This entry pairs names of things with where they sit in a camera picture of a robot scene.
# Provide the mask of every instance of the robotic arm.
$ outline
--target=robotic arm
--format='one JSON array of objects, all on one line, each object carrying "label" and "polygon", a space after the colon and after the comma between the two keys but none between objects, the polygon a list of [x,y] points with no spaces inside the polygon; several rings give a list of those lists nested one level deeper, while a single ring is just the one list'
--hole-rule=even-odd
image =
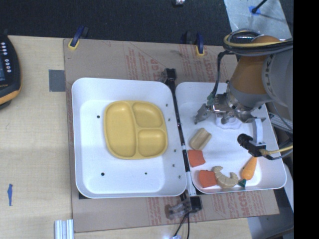
[{"label": "robotic arm", "polygon": [[212,113],[222,124],[234,118],[242,123],[253,123],[254,138],[240,135],[238,142],[254,155],[261,155],[264,118],[256,118],[251,112],[268,102],[276,102],[288,108],[293,119],[293,41],[250,30],[239,30],[224,38],[226,54],[240,55],[233,76],[227,83],[227,90],[217,94],[218,79],[214,90],[195,117],[195,124]]}]

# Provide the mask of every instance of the yellow plate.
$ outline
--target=yellow plate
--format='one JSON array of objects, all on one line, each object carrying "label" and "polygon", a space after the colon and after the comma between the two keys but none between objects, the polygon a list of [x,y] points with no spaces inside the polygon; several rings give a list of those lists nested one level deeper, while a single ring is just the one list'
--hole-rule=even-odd
[{"label": "yellow plate", "polygon": [[152,158],[167,149],[163,113],[150,102],[113,102],[104,110],[103,123],[107,147],[118,158]]}]

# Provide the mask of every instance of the cardboard sheet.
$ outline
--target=cardboard sheet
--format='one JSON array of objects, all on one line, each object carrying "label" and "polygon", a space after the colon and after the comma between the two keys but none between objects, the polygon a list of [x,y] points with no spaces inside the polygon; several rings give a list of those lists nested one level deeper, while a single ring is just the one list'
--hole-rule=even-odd
[{"label": "cardboard sheet", "polygon": [[[156,81],[165,68],[175,68],[176,83],[215,82],[217,55],[224,49],[205,46],[205,55],[196,55],[189,44],[143,43],[81,39],[76,50],[64,40],[65,79],[69,128],[69,151],[74,231],[123,229],[178,224],[165,213],[169,206],[180,203],[180,197],[87,199],[75,184],[72,121],[72,84],[82,77]],[[220,82],[229,80],[236,67],[234,55],[221,62]],[[203,209],[191,222],[235,219],[278,214],[273,190],[200,195]]]}]

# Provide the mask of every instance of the black device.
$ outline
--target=black device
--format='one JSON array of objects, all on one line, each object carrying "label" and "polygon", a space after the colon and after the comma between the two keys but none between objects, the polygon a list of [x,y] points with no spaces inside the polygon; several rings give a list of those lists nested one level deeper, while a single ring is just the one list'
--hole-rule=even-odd
[{"label": "black device", "polygon": [[0,35],[0,109],[8,106],[22,87],[22,74],[13,44]]}]

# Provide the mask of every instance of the table surface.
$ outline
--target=table surface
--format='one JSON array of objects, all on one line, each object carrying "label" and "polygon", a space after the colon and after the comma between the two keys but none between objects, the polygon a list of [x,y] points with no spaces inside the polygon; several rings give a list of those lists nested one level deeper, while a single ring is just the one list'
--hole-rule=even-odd
[{"label": "table surface", "polygon": [[[54,238],[54,221],[72,219],[65,92],[51,92],[49,70],[64,70],[63,38],[9,36],[23,85],[0,110],[0,238]],[[8,187],[12,184],[12,205]],[[76,239],[169,239],[178,224],[90,233]],[[179,230],[187,236],[187,223]],[[246,218],[190,224],[189,238],[250,239]]]}]

